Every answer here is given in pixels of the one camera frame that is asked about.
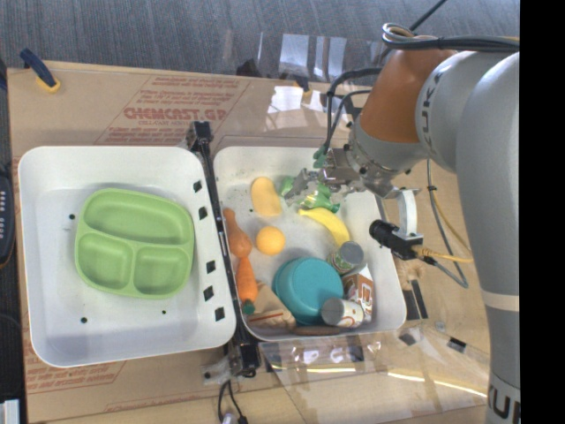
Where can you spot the small can white orange label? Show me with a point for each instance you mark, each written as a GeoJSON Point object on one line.
{"type": "Point", "coordinates": [342, 312]}

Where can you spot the orange-brown toy drumstick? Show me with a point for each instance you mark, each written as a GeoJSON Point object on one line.
{"type": "Point", "coordinates": [238, 239]}

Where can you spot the thin black and white rod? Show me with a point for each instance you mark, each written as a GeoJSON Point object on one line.
{"type": "Point", "coordinates": [217, 219]}

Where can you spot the orange ball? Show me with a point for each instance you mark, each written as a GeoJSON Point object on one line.
{"type": "Point", "coordinates": [270, 240]}

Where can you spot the yellow banana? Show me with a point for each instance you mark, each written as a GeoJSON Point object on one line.
{"type": "Point", "coordinates": [331, 223]}

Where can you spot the pale orange oval toy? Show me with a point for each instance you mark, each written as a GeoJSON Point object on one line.
{"type": "Point", "coordinates": [266, 197]}

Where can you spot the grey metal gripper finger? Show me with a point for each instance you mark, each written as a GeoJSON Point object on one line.
{"type": "Point", "coordinates": [337, 189]}
{"type": "Point", "coordinates": [304, 183]}

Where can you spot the teal bowl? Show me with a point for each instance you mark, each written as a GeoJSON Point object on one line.
{"type": "Point", "coordinates": [309, 289]}

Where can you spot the brown biscuit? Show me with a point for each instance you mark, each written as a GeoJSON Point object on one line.
{"type": "Point", "coordinates": [318, 330]}

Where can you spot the black cylinder on white bracket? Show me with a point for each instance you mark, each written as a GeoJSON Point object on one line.
{"type": "Point", "coordinates": [408, 212]}

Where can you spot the brown cardboard board red print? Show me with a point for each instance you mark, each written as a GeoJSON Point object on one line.
{"type": "Point", "coordinates": [132, 104]}

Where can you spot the small can green label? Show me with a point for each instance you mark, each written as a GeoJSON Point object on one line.
{"type": "Point", "coordinates": [346, 256]}

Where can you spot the white and orange carton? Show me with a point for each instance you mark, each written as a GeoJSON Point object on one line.
{"type": "Point", "coordinates": [362, 289]}

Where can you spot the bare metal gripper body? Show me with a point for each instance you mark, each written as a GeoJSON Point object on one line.
{"type": "Point", "coordinates": [346, 170]}

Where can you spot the tan toy bread slice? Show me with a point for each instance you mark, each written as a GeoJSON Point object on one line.
{"type": "Point", "coordinates": [271, 309]}

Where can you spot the green divided plate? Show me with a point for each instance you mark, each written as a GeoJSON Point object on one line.
{"type": "Point", "coordinates": [132, 219]}

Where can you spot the orange carrot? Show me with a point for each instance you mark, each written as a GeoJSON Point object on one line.
{"type": "Point", "coordinates": [246, 281]}

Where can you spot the green toy vegetable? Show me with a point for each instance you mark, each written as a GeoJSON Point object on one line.
{"type": "Point", "coordinates": [324, 201]}

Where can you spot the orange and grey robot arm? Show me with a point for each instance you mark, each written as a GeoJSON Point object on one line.
{"type": "Point", "coordinates": [481, 157]}

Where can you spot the white plastic tray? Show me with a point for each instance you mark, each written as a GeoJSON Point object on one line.
{"type": "Point", "coordinates": [304, 241]}
{"type": "Point", "coordinates": [53, 236]}

